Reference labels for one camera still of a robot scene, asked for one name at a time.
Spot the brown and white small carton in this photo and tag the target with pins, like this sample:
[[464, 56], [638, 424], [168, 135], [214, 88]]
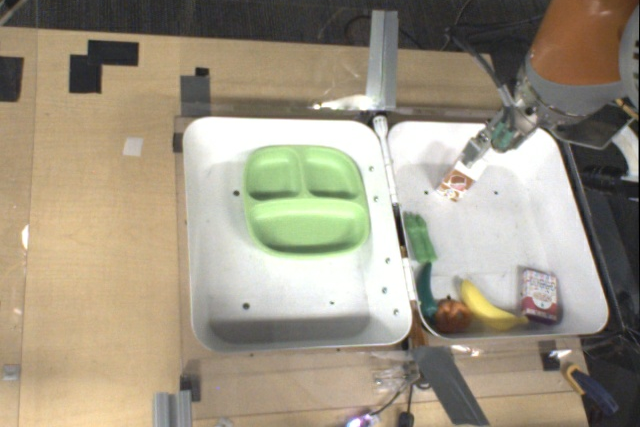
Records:
[[454, 184]]

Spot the yellow banana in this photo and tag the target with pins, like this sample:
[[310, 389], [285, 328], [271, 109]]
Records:
[[485, 310]]

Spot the green divided plate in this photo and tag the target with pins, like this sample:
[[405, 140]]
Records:
[[305, 220]]

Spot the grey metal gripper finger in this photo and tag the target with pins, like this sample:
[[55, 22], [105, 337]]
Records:
[[472, 155]]

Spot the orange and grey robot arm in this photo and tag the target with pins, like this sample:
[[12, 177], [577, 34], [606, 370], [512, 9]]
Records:
[[580, 20]]

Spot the white plastic tray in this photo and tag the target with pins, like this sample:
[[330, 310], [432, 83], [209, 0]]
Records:
[[500, 235], [300, 295]]

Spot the dark green cucumber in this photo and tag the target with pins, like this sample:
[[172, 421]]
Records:
[[427, 295]]

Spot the light green asparagus bundle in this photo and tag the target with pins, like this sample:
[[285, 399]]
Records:
[[420, 239]]

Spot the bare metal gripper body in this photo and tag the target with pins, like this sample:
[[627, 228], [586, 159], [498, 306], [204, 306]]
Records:
[[520, 122]]

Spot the orange brown pumpkin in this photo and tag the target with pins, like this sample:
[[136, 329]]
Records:
[[451, 316]]

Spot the maroon and white carton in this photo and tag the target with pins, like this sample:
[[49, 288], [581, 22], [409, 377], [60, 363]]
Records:
[[540, 297]]

